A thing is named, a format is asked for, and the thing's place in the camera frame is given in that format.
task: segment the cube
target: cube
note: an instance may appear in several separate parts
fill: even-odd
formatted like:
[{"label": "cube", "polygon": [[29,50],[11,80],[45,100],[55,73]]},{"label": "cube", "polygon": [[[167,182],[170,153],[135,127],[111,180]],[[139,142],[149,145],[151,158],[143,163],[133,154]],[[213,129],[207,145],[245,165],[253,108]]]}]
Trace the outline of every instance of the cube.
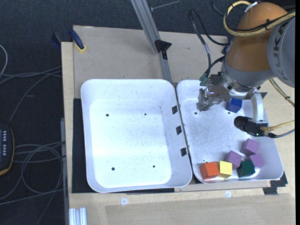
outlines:
[{"label": "cube", "polygon": [[242,161],[240,166],[236,169],[238,177],[246,177],[255,173],[252,161]]},{"label": "cube", "polygon": [[231,98],[226,104],[226,110],[237,113],[242,108],[242,102],[241,99]]},{"label": "cube", "polygon": [[263,160],[262,156],[259,153],[250,155],[249,158],[252,161],[254,167],[264,166],[264,160]]},{"label": "cube", "polygon": [[235,170],[240,166],[242,155],[235,151],[230,151],[225,155],[224,161],[232,163],[232,169]]},{"label": "cube", "polygon": [[246,156],[250,156],[256,154],[259,147],[259,143],[248,138],[243,142],[240,152],[245,154]]},{"label": "cube", "polygon": [[202,164],[200,167],[200,172],[204,180],[215,178],[220,174],[219,167],[216,162],[207,162]]},{"label": "cube", "polygon": [[220,177],[228,178],[233,174],[233,164],[226,161],[219,161]]}]

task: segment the empty white tray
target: empty white tray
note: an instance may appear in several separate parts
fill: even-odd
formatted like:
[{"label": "empty white tray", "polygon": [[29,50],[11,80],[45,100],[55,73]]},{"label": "empty white tray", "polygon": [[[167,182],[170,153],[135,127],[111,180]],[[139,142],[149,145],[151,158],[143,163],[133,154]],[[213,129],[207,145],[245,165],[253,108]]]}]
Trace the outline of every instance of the empty white tray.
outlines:
[{"label": "empty white tray", "polygon": [[87,180],[101,193],[187,185],[192,178],[175,89],[160,79],[81,87]]},{"label": "empty white tray", "polygon": [[[228,112],[225,102],[200,112],[196,107],[200,88],[205,87],[201,87],[198,80],[181,81],[176,88],[195,177],[204,183],[279,179],[283,174],[283,166],[274,139],[253,137],[233,124],[237,116],[252,117],[251,101],[243,100],[242,108],[237,113]],[[200,166],[205,162],[223,160],[225,154],[231,150],[241,154],[243,160],[246,159],[246,156],[240,153],[240,148],[248,138],[260,144],[257,153],[264,159],[264,166],[256,168],[255,173],[249,177],[239,178],[234,170],[228,179],[216,177],[203,180]]]}]

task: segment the metal frame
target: metal frame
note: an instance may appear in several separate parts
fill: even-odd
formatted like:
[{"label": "metal frame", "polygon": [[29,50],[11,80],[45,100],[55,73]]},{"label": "metal frame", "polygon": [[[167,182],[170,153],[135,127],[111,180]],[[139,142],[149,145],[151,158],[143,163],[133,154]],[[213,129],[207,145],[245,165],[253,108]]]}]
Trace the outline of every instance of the metal frame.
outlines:
[{"label": "metal frame", "polygon": [[[157,52],[155,42],[160,40],[158,29],[154,22],[151,9],[146,0],[131,0],[131,3],[135,9],[136,15],[140,21],[142,29],[151,45],[153,52]],[[172,83],[169,63],[166,56],[163,56],[165,51],[159,51],[159,60],[162,67],[163,77],[165,80]]]}]

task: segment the table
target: table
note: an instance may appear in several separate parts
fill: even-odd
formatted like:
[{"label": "table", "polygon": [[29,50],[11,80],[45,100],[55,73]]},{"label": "table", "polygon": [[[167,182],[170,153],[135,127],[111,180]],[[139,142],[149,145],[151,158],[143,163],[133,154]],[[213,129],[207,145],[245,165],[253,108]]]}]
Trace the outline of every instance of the table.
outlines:
[{"label": "table", "polygon": [[[81,84],[90,78],[162,78],[159,58],[153,54],[142,30],[74,26],[87,46],[80,53],[71,42],[61,44],[67,176],[69,207],[87,208],[88,224],[295,224],[295,137],[276,139],[288,184],[278,187],[278,195],[265,195],[262,188],[270,181],[222,183],[217,186],[195,184],[163,194],[71,193],[73,99],[80,98]],[[167,51],[174,86],[184,79],[199,79],[207,68],[207,58],[195,34],[160,32],[171,42]],[[212,60],[222,47],[206,37]],[[225,37],[214,36],[226,41]],[[212,69],[215,74],[220,66]],[[294,89],[278,81],[294,100]],[[261,91],[271,125],[294,119],[294,109],[266,81]]]}]

